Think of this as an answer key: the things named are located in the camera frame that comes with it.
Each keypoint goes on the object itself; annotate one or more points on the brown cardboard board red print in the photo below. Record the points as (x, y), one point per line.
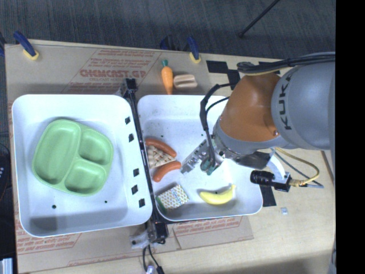
(85, 67)

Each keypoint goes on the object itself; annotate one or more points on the white plastic tray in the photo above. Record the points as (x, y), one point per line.
(85, 218)
(176, 116)

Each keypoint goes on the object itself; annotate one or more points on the yellow banana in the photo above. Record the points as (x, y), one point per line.
(216, 197)

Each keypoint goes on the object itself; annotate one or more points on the green divided plate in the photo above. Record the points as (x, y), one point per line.
(71, 156)

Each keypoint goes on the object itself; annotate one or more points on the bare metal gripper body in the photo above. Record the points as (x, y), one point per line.
(248, 160)

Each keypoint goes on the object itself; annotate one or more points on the yellow patterned packet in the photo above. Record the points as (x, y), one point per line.
(174, 197)

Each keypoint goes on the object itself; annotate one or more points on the thin black and white rod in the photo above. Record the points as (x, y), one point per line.
(137, 124)

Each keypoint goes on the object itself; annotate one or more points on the tan hot dog bun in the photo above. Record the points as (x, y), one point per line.
(185, 81)

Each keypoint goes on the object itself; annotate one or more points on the beige lattice biscuit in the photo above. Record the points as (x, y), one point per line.
(158, 158)

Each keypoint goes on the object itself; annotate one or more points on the orange sausage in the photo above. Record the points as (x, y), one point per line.
(166, 170)
(161, 145)

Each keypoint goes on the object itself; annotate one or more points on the black cylinder on white bracket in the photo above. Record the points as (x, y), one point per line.
(262, 178)

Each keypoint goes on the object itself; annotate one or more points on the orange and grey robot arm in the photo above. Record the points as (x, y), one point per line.
(302, 101)

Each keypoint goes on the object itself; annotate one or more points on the orange carrot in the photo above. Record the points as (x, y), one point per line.
(167, 77)

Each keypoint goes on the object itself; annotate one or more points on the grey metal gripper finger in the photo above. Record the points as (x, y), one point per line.
(198, 152)
(189, 166)

